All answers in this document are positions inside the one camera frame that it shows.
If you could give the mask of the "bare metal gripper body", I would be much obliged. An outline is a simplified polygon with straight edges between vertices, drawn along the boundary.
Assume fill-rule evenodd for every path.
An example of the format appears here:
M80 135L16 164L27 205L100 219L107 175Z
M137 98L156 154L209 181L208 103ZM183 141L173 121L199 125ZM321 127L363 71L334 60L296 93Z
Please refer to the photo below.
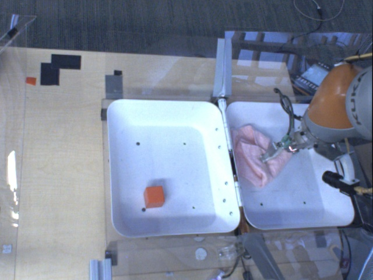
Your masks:
M287 147L287 152L296 153L302 149L311 149L318 143L317 137L313 136L309 131L291 131L289 135L290 143Z

